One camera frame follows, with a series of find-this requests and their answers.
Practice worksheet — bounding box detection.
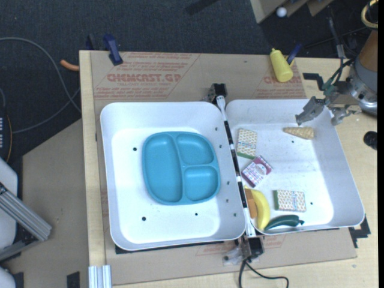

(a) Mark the thin black and white rod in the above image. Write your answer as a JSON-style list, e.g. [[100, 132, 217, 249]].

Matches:
[[216, 95, 256, 237]]

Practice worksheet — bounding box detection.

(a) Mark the tan ice cream cone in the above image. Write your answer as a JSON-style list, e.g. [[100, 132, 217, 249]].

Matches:
[[282, 126, 315, 140]]

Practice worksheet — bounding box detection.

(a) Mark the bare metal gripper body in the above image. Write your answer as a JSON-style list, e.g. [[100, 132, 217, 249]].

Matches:
[[325, 81, 379, 115]]

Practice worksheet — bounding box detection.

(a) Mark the yellow bottle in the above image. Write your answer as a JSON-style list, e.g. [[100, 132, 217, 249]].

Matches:
[[269, 47, 294, 83]]

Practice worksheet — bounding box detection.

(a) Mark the orange block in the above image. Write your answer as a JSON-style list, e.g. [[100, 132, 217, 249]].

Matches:
[[245, 188, 259, 219]]

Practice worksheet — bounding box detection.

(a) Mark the green pepper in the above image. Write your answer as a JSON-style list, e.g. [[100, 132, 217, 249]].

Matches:
[[263, 214, 305, 232]]

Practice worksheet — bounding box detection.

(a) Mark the white plastic tray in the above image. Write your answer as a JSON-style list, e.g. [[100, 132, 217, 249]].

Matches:
[[224, 98, 366, 236], [99, 101, 248, 251]]

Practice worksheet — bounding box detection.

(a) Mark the brown cardboard board red print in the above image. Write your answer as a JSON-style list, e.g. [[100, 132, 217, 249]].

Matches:
[[89, 50, 358, 286]]

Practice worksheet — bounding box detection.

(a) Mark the blue divided plate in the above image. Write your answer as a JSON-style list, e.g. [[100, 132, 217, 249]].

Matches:
[[141, 131, 221, 206]]

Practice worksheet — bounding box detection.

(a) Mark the yellow banana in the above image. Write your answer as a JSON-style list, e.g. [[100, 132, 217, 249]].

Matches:
[[244, 185, 271, 231]]

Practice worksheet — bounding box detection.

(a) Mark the yellow patterned packet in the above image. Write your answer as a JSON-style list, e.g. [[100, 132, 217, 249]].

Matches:
[[236, 127, 259, 160], [272, 189, 307, 213]]

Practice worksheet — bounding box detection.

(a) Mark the pink patterned packet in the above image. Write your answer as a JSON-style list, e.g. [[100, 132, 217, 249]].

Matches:
[[241, 155, 274, 188]]

